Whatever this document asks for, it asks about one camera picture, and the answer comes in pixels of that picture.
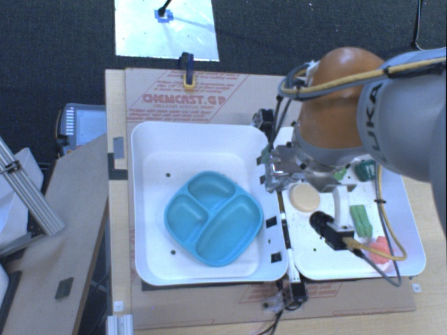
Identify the light green toy vegetable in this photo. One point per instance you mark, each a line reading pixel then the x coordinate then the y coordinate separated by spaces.
pixel 361 220

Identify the brown cardboard board, red print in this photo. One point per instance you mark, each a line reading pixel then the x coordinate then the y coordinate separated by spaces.
pixel 195 93

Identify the orange-pink toy food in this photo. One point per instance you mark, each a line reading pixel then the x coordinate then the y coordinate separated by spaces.
pixel 379 248

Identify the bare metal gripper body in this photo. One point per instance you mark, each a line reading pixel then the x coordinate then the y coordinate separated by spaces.
pixel 297 171

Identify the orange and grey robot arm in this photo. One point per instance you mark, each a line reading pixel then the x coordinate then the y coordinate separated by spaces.
pixel 394 117

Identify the white plastic tray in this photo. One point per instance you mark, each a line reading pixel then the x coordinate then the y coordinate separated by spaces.
pixel 324 260
pixel 157 145

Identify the dark green ribbed toy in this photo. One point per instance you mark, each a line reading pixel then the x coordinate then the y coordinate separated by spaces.
pixel 365 171

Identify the black cylinder on white bracket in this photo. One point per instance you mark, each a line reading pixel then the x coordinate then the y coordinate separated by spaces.
pixel 337 234

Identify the beige round biscuit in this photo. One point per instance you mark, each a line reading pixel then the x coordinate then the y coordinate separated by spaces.
pixel 304 197

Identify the thin black and white rod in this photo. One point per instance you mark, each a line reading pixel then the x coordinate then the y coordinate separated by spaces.
pixel 288 246

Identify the blue divided plate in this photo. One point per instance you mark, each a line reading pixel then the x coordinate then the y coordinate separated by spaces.
pixel 213 218

